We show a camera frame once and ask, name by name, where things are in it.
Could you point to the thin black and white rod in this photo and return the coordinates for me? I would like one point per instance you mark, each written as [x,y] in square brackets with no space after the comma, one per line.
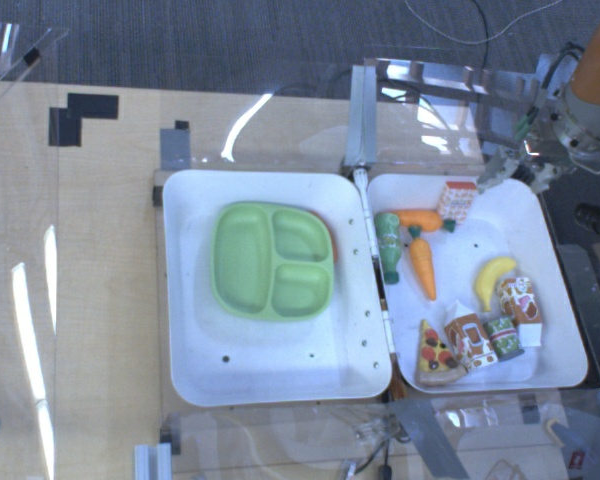
[366,208]

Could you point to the green bottle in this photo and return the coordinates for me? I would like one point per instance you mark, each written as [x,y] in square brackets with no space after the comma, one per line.
[388,240]

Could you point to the orange and white carton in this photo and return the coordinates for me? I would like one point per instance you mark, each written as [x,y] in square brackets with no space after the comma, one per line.
[456,202]

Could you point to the orange carrot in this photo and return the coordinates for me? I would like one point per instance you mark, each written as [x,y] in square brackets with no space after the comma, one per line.
[423,263]
[422,219]

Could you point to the white plastic tray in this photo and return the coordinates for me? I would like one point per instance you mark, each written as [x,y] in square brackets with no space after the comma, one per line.
[260,358]
[480,238]

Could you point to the brown and white carton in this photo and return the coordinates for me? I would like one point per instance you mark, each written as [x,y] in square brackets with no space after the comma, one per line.
[472,340]
[522,305]

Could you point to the pizza slice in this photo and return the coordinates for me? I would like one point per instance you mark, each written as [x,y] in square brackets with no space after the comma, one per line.
[434,358]

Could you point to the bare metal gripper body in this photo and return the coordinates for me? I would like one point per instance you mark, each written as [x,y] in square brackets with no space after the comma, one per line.
[575,143]

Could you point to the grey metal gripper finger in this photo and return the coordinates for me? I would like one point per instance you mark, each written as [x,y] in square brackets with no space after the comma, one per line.
[495,170]
[532,175]

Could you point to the yellow banana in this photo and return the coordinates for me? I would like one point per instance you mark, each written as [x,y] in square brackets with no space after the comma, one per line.
[487,280]

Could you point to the black cylinder on white bracket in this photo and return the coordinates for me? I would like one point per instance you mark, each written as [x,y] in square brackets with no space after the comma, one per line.
[597,219]

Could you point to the green divided plate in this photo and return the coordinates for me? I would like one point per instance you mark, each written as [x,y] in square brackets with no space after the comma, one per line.
[250,258]

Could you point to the green and white can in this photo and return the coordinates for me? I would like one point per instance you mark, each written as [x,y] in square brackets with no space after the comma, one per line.
[503,338]

